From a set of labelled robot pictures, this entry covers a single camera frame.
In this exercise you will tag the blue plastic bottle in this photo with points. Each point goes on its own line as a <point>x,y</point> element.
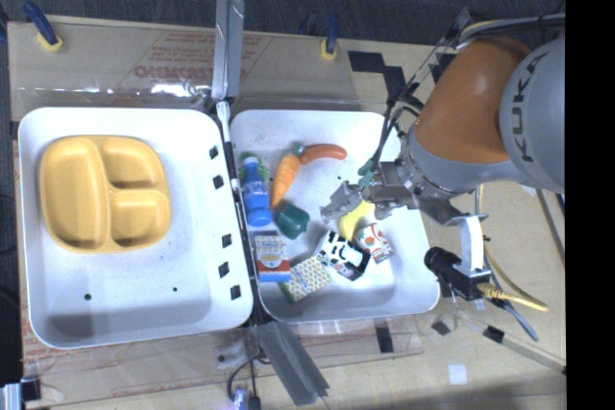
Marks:
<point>254,199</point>

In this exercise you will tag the yellow banana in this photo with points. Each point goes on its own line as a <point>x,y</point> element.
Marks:
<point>353,218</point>

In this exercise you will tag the orange white and blue carton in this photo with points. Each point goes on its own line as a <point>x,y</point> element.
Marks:
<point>271,257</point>

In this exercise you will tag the yellow divided plate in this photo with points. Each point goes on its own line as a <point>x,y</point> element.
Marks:
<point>77,187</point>

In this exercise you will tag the dark green toy pepper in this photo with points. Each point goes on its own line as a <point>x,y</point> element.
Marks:
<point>292,220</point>

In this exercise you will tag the thin black and white rod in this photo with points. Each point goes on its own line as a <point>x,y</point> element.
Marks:
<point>226,129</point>

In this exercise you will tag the orange toy sausage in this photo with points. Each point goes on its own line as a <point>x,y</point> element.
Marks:
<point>327,152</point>

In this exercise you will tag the yellow patterned packet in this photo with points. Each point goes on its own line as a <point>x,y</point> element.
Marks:
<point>310,278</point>

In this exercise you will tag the brown cardboard board red print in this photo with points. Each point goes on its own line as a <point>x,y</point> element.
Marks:
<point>293,57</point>

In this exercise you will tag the white plastic tray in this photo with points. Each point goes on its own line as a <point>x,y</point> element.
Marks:
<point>144,293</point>
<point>384,293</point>

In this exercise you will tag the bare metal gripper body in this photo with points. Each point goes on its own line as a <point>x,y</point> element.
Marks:
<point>391,194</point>

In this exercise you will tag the black cylinder on white bracket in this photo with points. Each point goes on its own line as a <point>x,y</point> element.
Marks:
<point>454,271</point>

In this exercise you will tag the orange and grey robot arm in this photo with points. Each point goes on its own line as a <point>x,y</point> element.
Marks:
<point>471,110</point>

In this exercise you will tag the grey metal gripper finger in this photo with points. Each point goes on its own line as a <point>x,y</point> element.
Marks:
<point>347,191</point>
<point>336,208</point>

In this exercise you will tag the orange toy carrot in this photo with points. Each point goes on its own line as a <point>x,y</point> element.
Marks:
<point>283,180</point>

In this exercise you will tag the red and white small carton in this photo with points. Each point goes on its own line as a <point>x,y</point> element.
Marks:
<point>377,245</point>

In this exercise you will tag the black and white carton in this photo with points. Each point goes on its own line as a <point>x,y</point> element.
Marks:
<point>343,254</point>

